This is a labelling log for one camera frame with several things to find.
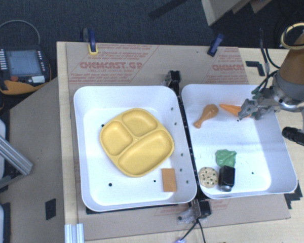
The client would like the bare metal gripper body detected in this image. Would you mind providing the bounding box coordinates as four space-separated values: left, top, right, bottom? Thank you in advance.
255 88 304 112

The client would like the brown cardboard board red print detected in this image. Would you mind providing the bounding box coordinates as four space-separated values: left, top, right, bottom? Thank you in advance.
65 42 292 241

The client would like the beige chocolate chip biscuit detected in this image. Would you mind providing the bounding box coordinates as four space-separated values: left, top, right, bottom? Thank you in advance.
198 167 219 188

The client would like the black cylinder on white bracket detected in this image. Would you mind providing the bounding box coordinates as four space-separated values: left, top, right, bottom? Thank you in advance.
281 105 304 147

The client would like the thin black rod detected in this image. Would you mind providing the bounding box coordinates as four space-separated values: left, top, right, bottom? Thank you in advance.
174 84 201 203

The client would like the green lettuce leaf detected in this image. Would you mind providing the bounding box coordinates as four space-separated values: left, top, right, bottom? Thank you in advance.
215 149 238 168

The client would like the orange cheese slice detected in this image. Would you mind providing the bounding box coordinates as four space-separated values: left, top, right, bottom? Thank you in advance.
161 168 178 193

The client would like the brown chicken drumstick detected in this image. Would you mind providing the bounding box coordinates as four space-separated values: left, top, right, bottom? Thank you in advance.
193 103 219 130

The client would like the black block with thin wires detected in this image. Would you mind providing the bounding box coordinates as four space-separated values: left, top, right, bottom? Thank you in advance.
192 200 213 217
165 70 181 88

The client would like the white plastic tray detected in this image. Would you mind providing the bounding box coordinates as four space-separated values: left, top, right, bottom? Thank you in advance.
73 85 198 213
180 83 298 200

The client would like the orange carrot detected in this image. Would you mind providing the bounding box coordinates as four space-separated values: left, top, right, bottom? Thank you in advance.
219 103 253 118

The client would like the yellow divided plate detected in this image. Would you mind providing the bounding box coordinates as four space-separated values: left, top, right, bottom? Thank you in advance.
99 107 175 178

